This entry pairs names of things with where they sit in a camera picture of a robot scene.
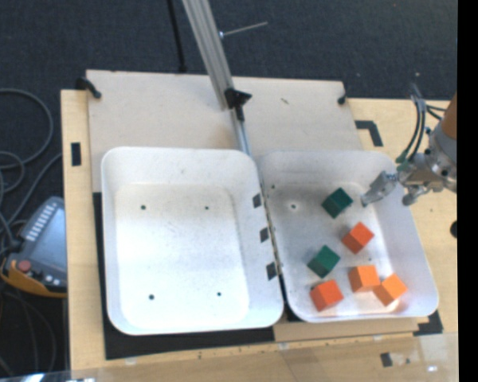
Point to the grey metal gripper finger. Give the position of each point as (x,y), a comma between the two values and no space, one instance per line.
(414,194)
(378,189)

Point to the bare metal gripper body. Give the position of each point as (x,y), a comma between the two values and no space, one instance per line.
(436,171)

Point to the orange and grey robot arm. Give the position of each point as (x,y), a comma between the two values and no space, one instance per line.
(451,122)

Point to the green cube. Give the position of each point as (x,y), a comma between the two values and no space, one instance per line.
(336,203)
(322,262)

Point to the orange cube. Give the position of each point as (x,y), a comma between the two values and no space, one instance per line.
(391,289)
(363,279)
(326,295)
(357,238)

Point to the white plastic tray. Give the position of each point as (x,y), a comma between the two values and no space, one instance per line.
(183,249)
(302,221)

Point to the thin rod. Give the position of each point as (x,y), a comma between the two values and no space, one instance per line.
(244,137)

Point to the pale flat board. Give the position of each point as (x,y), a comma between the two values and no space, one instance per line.
(155,114)

